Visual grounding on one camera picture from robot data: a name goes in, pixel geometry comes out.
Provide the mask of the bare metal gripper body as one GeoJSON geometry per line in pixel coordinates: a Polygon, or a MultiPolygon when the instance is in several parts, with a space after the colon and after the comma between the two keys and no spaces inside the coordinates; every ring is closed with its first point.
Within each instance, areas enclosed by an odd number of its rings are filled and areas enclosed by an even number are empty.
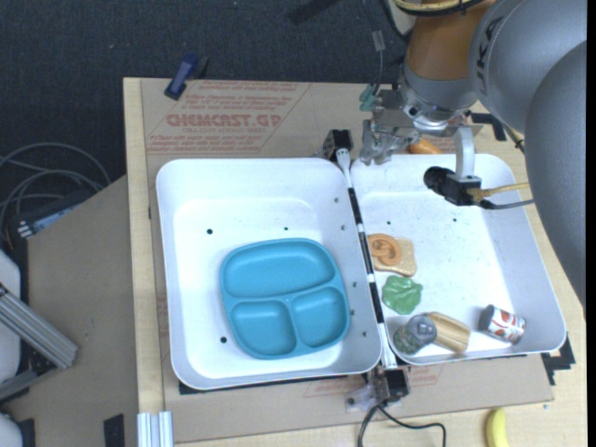
{"type": "Polygon", "coordinates": [[[371,113],[369,133],[381,141],[418,143],[423,135],[444,137],[460,125],[459,110],[429,103],[407,87],[363,95],[363,111],[371,113]]]}

